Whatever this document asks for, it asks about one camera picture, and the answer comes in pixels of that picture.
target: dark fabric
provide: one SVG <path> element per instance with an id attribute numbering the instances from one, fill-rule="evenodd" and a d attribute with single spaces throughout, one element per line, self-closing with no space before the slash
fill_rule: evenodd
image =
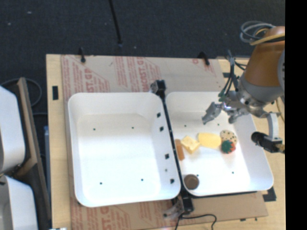
<path id="1" fill-rule="evenodd" d="M 0 0 L 0 83 L 26 77 L 43 96 L 33 112 L 47 111 L 46 54 L 196 58 L 249 56 L 239 39 L 250 20 L 285 25 L 285 0 L 113 0 L 123 47 L 108 0 Z M 29 86 L 35 100 L 37 89 Z M 45 116 L 35 117 L 44 146 Z"/>

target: brown round object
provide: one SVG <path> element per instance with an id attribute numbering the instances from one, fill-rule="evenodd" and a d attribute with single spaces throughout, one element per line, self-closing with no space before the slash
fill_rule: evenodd
<path id="1" fill-rule="evenodd" d="M 200 184 L 198 177 L 193 174 L 186 175 L 183 181 L 186 187 L 190 190 L 196 189 L 198 185 Z"/>

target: wooden table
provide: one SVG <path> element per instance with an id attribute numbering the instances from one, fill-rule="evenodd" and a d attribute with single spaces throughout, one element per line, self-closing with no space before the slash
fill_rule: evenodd
<path id="1" fill-rule="evenodd" d="M 247 63 L 247 59 L 238 60 Z M 229 72 L 229 62 L 219 59 L 223 72 Z M 47 96 L 48 96 L 48 126 L 50 145 L 50 173 L 51 173 L 51 206 L 52 206 L 52 227 L 71 226 L 70 192 L 68 180 L 68 160 L 66 151 L 65 116 L 62 96 L 53 100 L 53 86 L 58 87 L 62 93 L 62 72 L 60 55 L 47 55 Z M 275 102 L 266 108 L 267 111 L 283 114 L 279 117 L 280 137 L 284 139 L 284 107 L 281 101 Z M 254 119 L 257 130 L 268 134 L 266 119 Z M 282 230 L 285 229 L 285 155 L 271 154 L 266 152 L 267 159 L 274 176 L 274 189 L 277 201 L 267 202 L 267 217 L 258 219 L 249 218 L 244 221 L 218 221 L 214 225 L 215 230 Z M 195 230 L 209 229 L 210 223 L 197 224 Z M 191 229 L 191 226 L 180 226 L 180 230 Z"/>

